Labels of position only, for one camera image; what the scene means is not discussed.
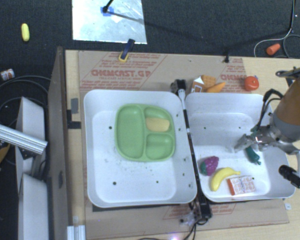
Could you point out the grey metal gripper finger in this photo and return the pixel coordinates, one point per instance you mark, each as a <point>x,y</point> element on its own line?
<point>262,147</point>
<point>243,142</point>

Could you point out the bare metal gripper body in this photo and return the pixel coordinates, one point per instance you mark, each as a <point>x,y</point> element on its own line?
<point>267,135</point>

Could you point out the dark green toy vegetable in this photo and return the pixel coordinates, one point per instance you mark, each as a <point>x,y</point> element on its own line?
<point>252,155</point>

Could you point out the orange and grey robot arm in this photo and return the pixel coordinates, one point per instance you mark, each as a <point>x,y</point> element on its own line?
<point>292,106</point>

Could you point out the white plastic tray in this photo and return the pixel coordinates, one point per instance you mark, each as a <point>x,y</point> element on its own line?
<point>220,119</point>
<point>140,181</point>

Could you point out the purple grapes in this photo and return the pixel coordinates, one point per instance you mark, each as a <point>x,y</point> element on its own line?
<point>210,164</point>

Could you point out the orange and white packet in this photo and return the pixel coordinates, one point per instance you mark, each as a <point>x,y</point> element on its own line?
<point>242,185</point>

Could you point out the yellow banana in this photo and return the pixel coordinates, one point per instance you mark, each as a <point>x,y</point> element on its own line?
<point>218,177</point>

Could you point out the red tomato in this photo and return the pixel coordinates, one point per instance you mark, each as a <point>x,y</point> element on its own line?
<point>251,83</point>

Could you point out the thin black and white rod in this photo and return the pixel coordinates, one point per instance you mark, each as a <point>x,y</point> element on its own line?
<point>189,131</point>

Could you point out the orange carrot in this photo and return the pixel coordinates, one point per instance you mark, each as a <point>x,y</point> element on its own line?
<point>216,87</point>

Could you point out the orange and white carton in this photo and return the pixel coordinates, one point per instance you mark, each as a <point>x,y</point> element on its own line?
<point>197,86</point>

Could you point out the orange cone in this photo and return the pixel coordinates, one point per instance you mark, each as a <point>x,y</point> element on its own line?
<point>273,49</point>

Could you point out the yellow toy bread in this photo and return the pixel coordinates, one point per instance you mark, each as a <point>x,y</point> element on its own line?
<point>157,124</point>

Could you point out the green divided plate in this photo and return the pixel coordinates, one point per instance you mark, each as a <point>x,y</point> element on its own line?
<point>130,134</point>

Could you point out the brown cardboard board red print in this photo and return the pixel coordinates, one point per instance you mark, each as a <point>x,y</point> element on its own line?
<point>140,69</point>

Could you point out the yellow oblong toy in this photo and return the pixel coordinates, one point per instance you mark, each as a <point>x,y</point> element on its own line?
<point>25,32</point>

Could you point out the small orange and white can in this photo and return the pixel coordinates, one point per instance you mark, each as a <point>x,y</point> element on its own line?
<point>7,74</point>

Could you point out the black cylinder on white bracket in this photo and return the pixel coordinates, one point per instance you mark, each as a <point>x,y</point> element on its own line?
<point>291,175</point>

